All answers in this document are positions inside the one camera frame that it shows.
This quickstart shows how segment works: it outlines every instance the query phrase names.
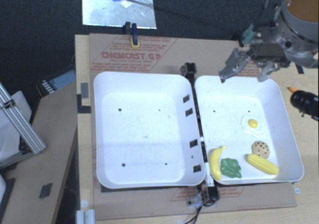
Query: tray with toy food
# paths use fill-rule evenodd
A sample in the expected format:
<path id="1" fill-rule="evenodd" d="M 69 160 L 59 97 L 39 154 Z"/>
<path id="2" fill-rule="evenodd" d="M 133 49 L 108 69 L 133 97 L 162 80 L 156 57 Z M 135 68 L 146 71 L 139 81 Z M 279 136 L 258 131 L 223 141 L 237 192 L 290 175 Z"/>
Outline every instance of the tray with toy food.
<path id="1" fill-rule="evenodd" d="M 200 138 L 196 93 L 203 137 Z M 297 181 L 304 168 L 278 85 L 103 72 L 94 80 L 97 175 L 108 188 Z M 209 167 L 204 163 L 204 141 Z"/>

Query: egg yolk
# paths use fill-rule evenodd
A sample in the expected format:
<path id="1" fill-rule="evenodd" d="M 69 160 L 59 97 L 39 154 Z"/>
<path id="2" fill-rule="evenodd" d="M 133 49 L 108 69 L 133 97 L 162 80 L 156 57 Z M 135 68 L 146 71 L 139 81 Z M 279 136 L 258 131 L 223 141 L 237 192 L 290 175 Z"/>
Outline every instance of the egg yolk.
<path id="1" fill-rule="evenodd" d="M 250 119 L 249 121 L 248 121 L 248 125 L 250 126 L 250 127 L 252 127 L 252 128 L 256 128 L 256 127 L 258 127 L 258 122 L 256 121 L 256 120 L 254 120 L 254 119 Z"/>

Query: dark floor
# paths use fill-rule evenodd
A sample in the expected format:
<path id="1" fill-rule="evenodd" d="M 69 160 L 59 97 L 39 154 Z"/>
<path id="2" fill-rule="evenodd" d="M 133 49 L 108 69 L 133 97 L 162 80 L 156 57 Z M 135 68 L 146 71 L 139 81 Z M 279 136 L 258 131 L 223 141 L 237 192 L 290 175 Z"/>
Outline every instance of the dark floor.
<path id="1" fill-rule="evenodd" d="M 230 39 L 253 22 L 258 1 L 154 0 L 158 28 L 139 34 Z M 261 23 L 272 20 L 273 6 L 279 2 L 270 0 Z M 82 0 L 0 0 L 0 82 L 10 94 L 22 90 L 35 105 L 40 97 L 36 83 L 71 63 L 75 34 L 121 33 L 120 28 L 82 25 L 81 5 Z M 75 205 L 74 166 L 58 223 L 72 223 L 67 216 L 72 217 L 73 209 L 64 207 Z"/>

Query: silver square panel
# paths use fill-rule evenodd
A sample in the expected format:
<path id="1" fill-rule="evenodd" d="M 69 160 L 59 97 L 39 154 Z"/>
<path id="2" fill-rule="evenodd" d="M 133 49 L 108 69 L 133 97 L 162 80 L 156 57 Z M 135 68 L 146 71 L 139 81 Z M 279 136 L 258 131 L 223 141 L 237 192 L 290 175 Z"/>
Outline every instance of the silver square panel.
<path id="1" fill-rule="evenodd" d="M 153 0 L 82 0 L 82 13 L 84 25 L 156 29 Z"/>

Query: banana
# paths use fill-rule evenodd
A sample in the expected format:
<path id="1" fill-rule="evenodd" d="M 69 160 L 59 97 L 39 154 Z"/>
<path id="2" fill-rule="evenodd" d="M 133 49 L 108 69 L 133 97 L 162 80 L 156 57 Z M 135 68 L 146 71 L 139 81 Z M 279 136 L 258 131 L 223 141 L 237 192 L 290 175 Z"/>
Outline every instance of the banana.
<path id="1" fill-rule="evenodd" d="M 220 148 L 214 149 L 209 156 L 209 168 L 211 174 L 214 176 L 215 179 L 221 179 L 221 172 L 219 168 L 219 157 L 221 152 L 226 149 L 226 146 L 221 146 Z"/>

